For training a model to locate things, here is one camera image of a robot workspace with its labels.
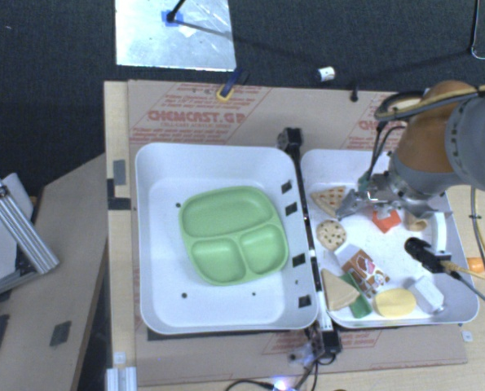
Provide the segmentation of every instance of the green object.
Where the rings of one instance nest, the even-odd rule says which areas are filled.
[[[214,285],[233,285],[280,270],[289,255],[282,221],[254,187],[195,195],[179,211],[181,236],[198,274]]]
[[[356,301],[351,304],[349,307],[351,308],[352,314],[355,316],[356,319],[361,319],[365,317],[368,314],[371,314],[373,312],[373,308],[367,301],[367,298],[364,297],[364,294],[362,294],[362,290],[360,290],[358,284],[356,283],[355,279],[353,276],[349,273],[346,273],[340,277],[343,281],[348,283],[349,285],[352,285],[354,288],[356,288],[359,292],[359,297],[356,299]]]

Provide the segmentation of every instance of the yellow soap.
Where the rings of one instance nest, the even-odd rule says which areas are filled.
[[[378,293],[374,297],[374,308],[387,319],[397,319],[412,313],[416,298],[405,288],[394,288]]]

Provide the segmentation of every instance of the white tray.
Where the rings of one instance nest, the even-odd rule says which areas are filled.
[[[371,152],[363,151],[312,150],[302,158],[304,186],[319,267],[320,269],[327,268],[335,275],[343,275],[343,271],[338,265],[334,253],[325,250],[316,239],[316,227],[330,217],[316,206],[311,198],[311,193],[336,186],[346,186],[347,190],[356,189],[356,182],[369,167],[370,161]],[[376,164],[375,172],[380,173],[386,170],[388,163],[389,157],[382,156]],[[347,240],[341,248],[345,248],[347,244],[362,248],[390,276],[390,281],[385,289],[406,288],[411,281],[422,275],[430,277],[434,285],[445,296],[444,310],[430,315],[416,307],[403,319],[385,319],[375,312],[362,319],[356,319],[347,307],[330,312],[331,318],[336,323],[348,328],[391,327],[466,323],[476,316],[478,298],[474,294],[468,292],[464,285],[446,274],[432,275],[405,252],[403,245],[407,238],[419,237],[429,242],[436,250],[447,250],[452,254],[452,261],[456,264],[467,266],[447,197],[432,199],[430,205],[443,214],[438,214],[422,232],[408,231],[402,223],[383,234],[371,220],[371,209],[346,217],[340,221],[347,233]],[[403,210],[400,210],[399,214],[403,221]]]
[[[318,302],[296,174],[285,153],[271,147],[153,143],[137,154],[135,172],[140,309],[152,330],[162,334],[289,330],[313,323]],[[287,183],[291,189],[283,193]],[[233,186],[259,188],[275,205],[289,259],[277,273],[219,287],[195,272],[180,235],[177,204]],[[295,203],[297,211],[286,216],[285,208]],[[295,257],[295,264],[302,257],[304,263],[294,266]]]

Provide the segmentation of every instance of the red object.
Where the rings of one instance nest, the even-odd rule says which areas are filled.
[[[383,233],[387,233],[391,227],[397,226],[401,222],[402,220],[399,218],[396,210],[391,210],[390,215],[383,219],[378,218],[378,212],[373,212],[373,223],[378,226]]]

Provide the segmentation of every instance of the orange object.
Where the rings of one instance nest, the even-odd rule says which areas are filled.
[[[392,227],[400,224],[402,220],[399,218],[396,210],[391,210],[390,215],[386,218],[378,218],[378,212],[373,212],[373,223],[383,232],[387,233]]]
[[[483,260],[480,257],[469,257],[467,258],[467,262],[469,263],[469,269],[481,274],[485,271],[485,267],[483,266]]]

